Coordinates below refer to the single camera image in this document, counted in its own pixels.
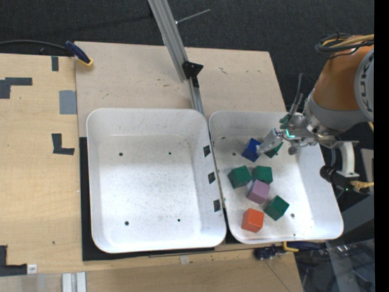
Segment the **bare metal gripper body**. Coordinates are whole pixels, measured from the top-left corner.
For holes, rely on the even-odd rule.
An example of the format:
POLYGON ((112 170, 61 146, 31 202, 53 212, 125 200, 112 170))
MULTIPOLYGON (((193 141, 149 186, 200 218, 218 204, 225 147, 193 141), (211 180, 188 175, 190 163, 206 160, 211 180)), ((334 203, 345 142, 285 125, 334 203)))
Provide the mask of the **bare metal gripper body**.
POLYGON ((287 114, 281 124, 281 129, 284 140, 290 142, 288 148, 290 155, 297 154, 303 147, 317 144, 331 147, 334 143, 332 131, 322 125, 312 114, 287 114))

